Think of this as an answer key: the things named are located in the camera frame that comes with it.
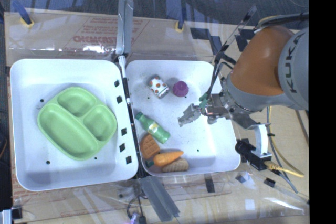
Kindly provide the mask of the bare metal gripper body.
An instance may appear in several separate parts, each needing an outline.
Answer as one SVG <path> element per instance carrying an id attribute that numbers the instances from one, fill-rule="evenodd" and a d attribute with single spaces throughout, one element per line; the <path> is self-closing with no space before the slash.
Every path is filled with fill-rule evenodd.
<path id="1" fill-rule="evenodd" d="M 208 117 L 209 124 L 219 118 L 232 120 L 246 130 L 259 124 L 250 117 L 253 111 L 238 105 L 229 94 L 211 94 L 208 99 L 202 100 L 201 113 Z"/>

